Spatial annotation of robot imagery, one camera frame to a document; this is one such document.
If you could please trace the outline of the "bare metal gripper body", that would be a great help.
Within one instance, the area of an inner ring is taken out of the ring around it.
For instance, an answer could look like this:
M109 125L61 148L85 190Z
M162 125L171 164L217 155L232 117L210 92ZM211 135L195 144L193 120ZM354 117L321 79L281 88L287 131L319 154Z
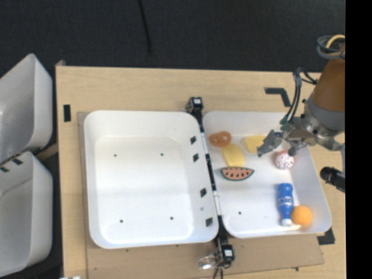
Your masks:
M307 146L320 145L329 151L340 151L344 147L335 139L340 131L330 130L309 115L294 117L282 129L287 143L305 142Z

